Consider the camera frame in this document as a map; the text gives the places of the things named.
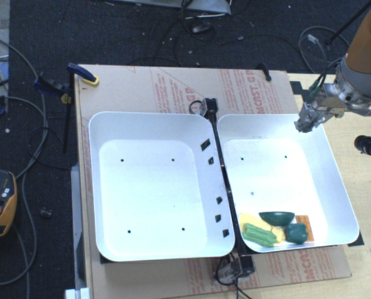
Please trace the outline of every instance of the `green toy vegetable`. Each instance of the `green toy vegetable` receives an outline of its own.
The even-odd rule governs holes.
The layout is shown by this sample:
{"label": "green toy vegetable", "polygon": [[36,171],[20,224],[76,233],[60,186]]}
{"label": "green toy vegetable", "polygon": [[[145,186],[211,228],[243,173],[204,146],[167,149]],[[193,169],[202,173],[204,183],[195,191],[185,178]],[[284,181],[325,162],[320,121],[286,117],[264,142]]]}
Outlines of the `green toy vegetable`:
{"label": "green toy vegetable", "polygon": [[246,223],[245,231],[242,235],[246,240],[250,240],[264,247],[273,247],[278,242],[277,236],[273,232],[249,223]]}
{"label": "green toy vegetable", "polygon": [[306,231],[306,225],[298,222],[285,227],[285,236],[286,241],[301,245],[307,240],[309,233]]}
{"label": "green toy vegetable", "polygon": [[293,212],[260,212],[262,220],[273,226],[287,226],[295,218]]}

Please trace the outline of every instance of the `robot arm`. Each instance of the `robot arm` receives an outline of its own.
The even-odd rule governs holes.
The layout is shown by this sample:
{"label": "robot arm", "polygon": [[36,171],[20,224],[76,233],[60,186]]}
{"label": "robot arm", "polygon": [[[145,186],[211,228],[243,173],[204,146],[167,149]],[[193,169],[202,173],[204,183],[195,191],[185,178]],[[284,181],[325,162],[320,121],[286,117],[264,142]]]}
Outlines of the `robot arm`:
{"label": "robot arm", "polygon": [[334,82],[319,79],[309,89],[312,100],[303,103],[295,122],[298,131],[308,133],[344,112],[371,116],[371,9],[338,65]]}

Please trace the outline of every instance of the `table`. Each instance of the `table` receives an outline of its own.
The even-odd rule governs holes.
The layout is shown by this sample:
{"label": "table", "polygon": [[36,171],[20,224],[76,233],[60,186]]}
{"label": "table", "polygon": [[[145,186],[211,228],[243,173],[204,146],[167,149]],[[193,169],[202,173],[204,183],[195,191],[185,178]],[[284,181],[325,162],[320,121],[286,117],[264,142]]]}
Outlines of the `table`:
{"label": "table", "polygon": [[[127,93],[123,93],[122,100],[118,99],[115,96],[112,96],[109,99],[104,98],[103,96],[99,97],[100,93],[102,94],[102,87],[104,88],[116,88],[114,92],[118,92],[118,88],[123,87],[123,80],[120,79],[120,74],[122,74],[118,67],[111,66],[101,66],[101,65],[82,65],[93,74],[98,75],[100,79],[100,89],[97,88],[92,90],[92,102],[85,103],[82,92],[88,92],[87,87],[84,87],[80,80],[77,80],[77,85],[75,89],[75,105],[76,105],[76,115],[77,115],[77,136],[79,142],[79,173],[80,173],[80,191],[81,191],[81,206],[82,206],[82,224],[83,224],[83,234],[84,234],[84,260],[85,260],[85,284],[90,288],[91,297],[94,299],[100,299],[98,297],[101,292],[104,292],[104,296],[108,296],[108,289],[120,281],[121,276],[115,276],[117,271],[114,271],[112,266],[105,266],[101,268],[100,257],[98,252],[95,251],[95,232],[93,231],[92,223],[92,208],[89,207],[90,201],[92,200],[92,190],[90,190],[90,183],[86,181],[87,172],[89,169],[89,156],[84,154],[84,148],[87,145],[87,132],[84,130],[85,121],[84,118],[87,115],[90,115],[91,112],[87,110],[95,110],[96,112],[100,109],[97,108],[99,101],[104,101],[102,106],[104,110],[121,110],[121,111],[137,111],[136,103],[131,102],[126,96]],[[128,70],[135,74],[136,67],[120,67],[121,70]],[[171,69],[163,69],[162,72],[170,73]],[[176,68],[176,70],[188,70],[184,68]],[[225,74],[231,74],[232,70],[224,70],[223,77]],[[285,76],[290,81],[300,81],[304,88],[308,88],[311,83],[317,78],[315,75],[308,74],[285,74]],[[327,81],[333,79],[333,76],[328,76]],[[141,110],[144,112],[159,112],[159,110],[170,110],[171,106],[164,107],[165,101],[162,101],[161,97],[164,96],[162,89],[159,87],[159,83],[162,83],[162,80],[165,79],[164,74],[157,74],[154,81],[156,83],[152,85],[151,93],[148,95],[146,93],[139,94],[137,101],[139,103],[146,103],[148,101],[148,96],[151,95],[155,97],[155,101],[159,105],[152,105],[151,107],[143,107]],[[198,87],[195,87],[192,84],[192,87],[189,87],[189,92],[187,93],[187,85],[184,82],[185,80],[177,81],[173,84],[173,81],[176,81],[175,78],[170,80],[172,90],[176,88],[181,88],[181,83],[185,87],[184,93],[176,93],[177,95],[182,94],[182,96],[201,96]],[[132,85],[132,90],[137,94],[137,85]],[[282,92],[290,92],[289,89],[284,88]],[[204,94],[207,97],[215,96],[216,94]],[[286,97],[289,94],[280,94],[280,97]],[[299,109],[302,105],[302,100],[300,96],[294,96],[294,103],[287,103],[287,107],[282,108],[284,113],[294,113],[295,110]],[[174,107],[177,107],[177,110],[181,110],[181,106],[178,103],[181,102],[181,97],[176,97],[173,102]],[[335,160],[339,167],[340,174],[344,181],[346,190],[349,194],[350,201],[353,205],[357,220],[360,225],[360,231],[364,239],[365,245],[359,245],[354,247],[349,247],[347,245],[339,246],[343,247],[347,261],[350,266],[352,276],[349,278],[337,278],[334,280],[325,280],[325,281],[316,281],[309,283],[296,283],[293,285],[281,285],[277,287],[262,287],[255,288],[250,290],[245,290],[245,292],[254,299],[263,299],[263,298],[312,298],[318,299],[322,297],[336,297],[336,298],[371,298],[371,157],[367,155],[359,154],[359,152],[354,148],[354,139],[359,135],[371,136],[371,117],[362,117],[353,113],[346,113],[345,116],[341,119],[335,119],[328,121],[324,124],[325,132],[329,143],[331,145]],[[132,266],[126,266],[125,263],[120,263],[128,270],[124,272],[128,274],[136,272],[137,269],[140,271],[147,271],[151,269],[149,266],[142,263],[138,267],[134,268]],[[157,296],[159,291],[159,284],[161,287],[167,288],[176,288],[179,285],[176,284],[177,280],[161,280],[159,275],[156,274],[157,269],[166,269],[167,266],[164,264],[157,265],[154,270],[150,270],[150,273],[155,274],[156,277],[152,278],[150,284],[149,293],[151,296]],[[172,274],[175,276],[177,271],[173,270]],[[182,298],[234,298],[235,294],[233,292],[223,292],[215,294],[204,294],[198,296],[188,296]]]}

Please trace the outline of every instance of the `yellow clamp pad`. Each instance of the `yellow clamp pad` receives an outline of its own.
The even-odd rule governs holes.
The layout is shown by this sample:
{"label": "yellow clamp pad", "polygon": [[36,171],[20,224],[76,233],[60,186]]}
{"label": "yellow clamp pad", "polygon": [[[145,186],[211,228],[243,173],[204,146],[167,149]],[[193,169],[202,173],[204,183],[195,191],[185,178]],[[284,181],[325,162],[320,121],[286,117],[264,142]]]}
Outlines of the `yellow clamp pad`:
{"label": "yellow clamp pad", "polygon": [[82,78],[81,81],[83,81],[85,84],[91,85],[92,87],[96,87],[99,83],[99,78],[94,75],[95,81],[86,80],[85,78]]}

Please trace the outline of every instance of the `toy green pepper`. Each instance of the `toy green pepper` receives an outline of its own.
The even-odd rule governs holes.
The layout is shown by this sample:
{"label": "toy green pepper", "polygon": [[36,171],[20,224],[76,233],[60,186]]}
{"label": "toy green pepper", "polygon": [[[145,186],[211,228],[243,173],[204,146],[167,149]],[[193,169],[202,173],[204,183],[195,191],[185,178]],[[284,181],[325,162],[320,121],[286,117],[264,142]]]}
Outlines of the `toy green pepper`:
{"label": "toy green pepper", "polygon": [[301,245],[307,240],[309,233],[306,231],[306,225],[298,222],[285,227],[285,236],[286,241]]}

